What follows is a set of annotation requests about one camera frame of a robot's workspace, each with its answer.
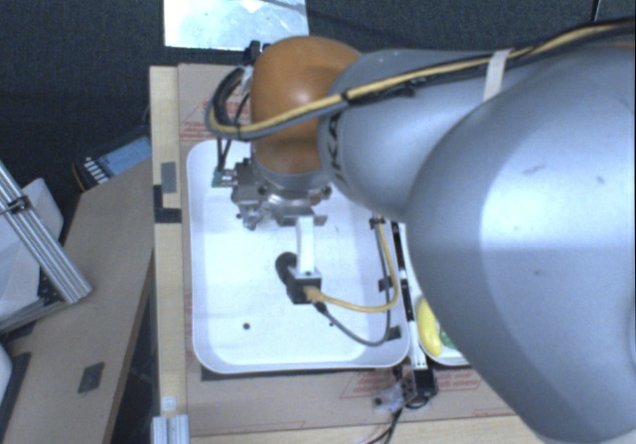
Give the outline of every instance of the black clamp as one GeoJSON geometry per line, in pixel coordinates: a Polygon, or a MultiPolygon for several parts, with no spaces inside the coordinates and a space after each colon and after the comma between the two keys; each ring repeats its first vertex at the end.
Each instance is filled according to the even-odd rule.
{"type": "Polygon", "coordinates": [[[0,211],[0,216],[6,215],[7,213],[15,215],[21,211],[27,210],[30,207],[31,201],[29,200],[29,197],[27,197],[26,195],[21,195],[15,201],[11,201],[9,204],[7,204],[6,209],[0,211]]]}
{"type": "Polygon", "coordinates": [[[382,217],[380,217],[379,219],[375,217],[369,218],[369,227],[371,228],[371,230],[374,230],[376,228],[376,225],[386,222],[387,221],[382,217]]]}

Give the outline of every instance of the white zip tie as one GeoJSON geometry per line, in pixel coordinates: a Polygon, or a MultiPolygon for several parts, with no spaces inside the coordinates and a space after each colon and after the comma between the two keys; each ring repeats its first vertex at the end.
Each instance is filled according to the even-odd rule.
{"type": "Polygon", "coordinates": [[[251,88],[251,76],[254,73],[254,66],[243,67],[242,78],[240,79],[239,92],[245,94],[251,88]]]}
{"type": "Polygon", "coordinates": [[[488,69],[486,70],[486,85],[484,86],[484,101],[499,94],[504,81],[504,71],[506,70],[506,60],[512,49],[497,51],[490,58],[488,69]]]}

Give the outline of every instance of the wooden board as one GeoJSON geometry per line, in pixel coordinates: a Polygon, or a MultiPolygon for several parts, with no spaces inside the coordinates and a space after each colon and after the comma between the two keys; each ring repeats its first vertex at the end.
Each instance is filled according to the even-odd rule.
{"type": "Polygon", "coordinates": [[[156,192],[155,284],[159,406],[161,415],[170,417],[187,412],[181,220],[171,221],[158,216],[158,213],[179,215],[181,212],[176,70],[150,70],[150,100],[152,183],[156,192]],[[163,181],[170,172],[175,180],[163,181]]]}
{"type": "MultiPolygon", "coordinates": [[[[191,444],[361,444],[387,426],[350,426],[317,430],[197,437],[191,444]]],[[[399,423],[392,444],[541,444],[518,417],[485,417],[399,423]]]]}
{"type": "Polygon", "coordinates": [[[110,442],[150,286],[150,183],[146,161],[81,196],[65,251],[93,290],[8,345],[32,356],[6,444],[110,442]],[[79,393],[99,364],[98,388],[79,393]]]}

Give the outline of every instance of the yellow object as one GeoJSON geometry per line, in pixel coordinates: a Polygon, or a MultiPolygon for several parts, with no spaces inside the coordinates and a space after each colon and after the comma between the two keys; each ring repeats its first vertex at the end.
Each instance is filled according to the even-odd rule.
{"type": "Polygon", "coordinates": [[[309,301],[314,303],[331,303],[332,305],[341,306],[343,308],[347,308],[348,310],[354,310],[356,312],[362,313],[381,313],[388,312],[393,306],[396,305],[396,302],[399,299],[399,279],[396,274],[396,270],[394,269],[394,263],[391,259],[391,253],[389,252],[389,245],[387,243],[387,237],[385,236],[385,231],[383,230],[381,218],[378,217],[378,233],[380,235],[380,243],[382,244],[382,251],[385,256],[385,260],[387,261],[387,267],[389,268],[389,275],[391,277],[391,283],[394,288],[394,297],[389,303],[381,306],[360,306],[354,303],[349,303],[347,301],[342,301],[341,299],[336,299],[335,297],[328,296],[324,292],[322,292],[317,287],[305,287],[303,291],[305,292],[305,296],[309,301]]]}
{"type": "Polygon", "coordinates": [[[417,321],[417,333],[421,344],[432,356],[440,356],[442,344],[439,330],[437,329],[437,319],[425,299],[422,299],[417,307],[415,320],[417,321]]]}

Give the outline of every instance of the black connector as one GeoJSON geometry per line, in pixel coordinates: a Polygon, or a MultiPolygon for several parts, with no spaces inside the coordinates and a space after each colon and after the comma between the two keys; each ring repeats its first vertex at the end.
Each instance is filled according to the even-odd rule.
{"type": "Polygon", "coordinates": [[[427,370],[415,370],[415,391],[418,398],[433,398],[437,394],[437,381],[431,368],[427,370]]]}
{"type": "Polygon", "coordinates": [[[322,278],[316,276],[315,273],[297,273],[294,274],[292,269],[296,267],[296,254],[286,251],[278,255],[276,258],[276,272],[280,281],[287,288],[287,295],[291,302],[295,305],[305,305],[311,303],[305,295],[305,287],[316,287],[320,289],[322,286],[322,278]]]}
{"type": "Polygon", "coordinates": [[[260,41],[252,40],[249,42],[249,47],[242,52],[242,63],[244,65],[253,65],[261,52],[260,41]]]}

